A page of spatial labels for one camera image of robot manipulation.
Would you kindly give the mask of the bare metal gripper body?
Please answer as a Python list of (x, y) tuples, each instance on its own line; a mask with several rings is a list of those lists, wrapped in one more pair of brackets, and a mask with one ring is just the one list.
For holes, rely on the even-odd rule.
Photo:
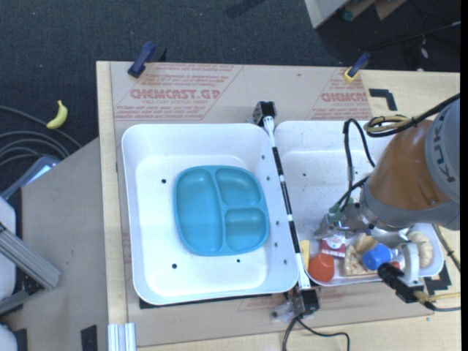
[(408, 228), (397, 228), (384, 223), (369, 208), (360, 203), (349, 204), (340, 218), (346, 238), (368, 235), (391, 248), (409, 241)]

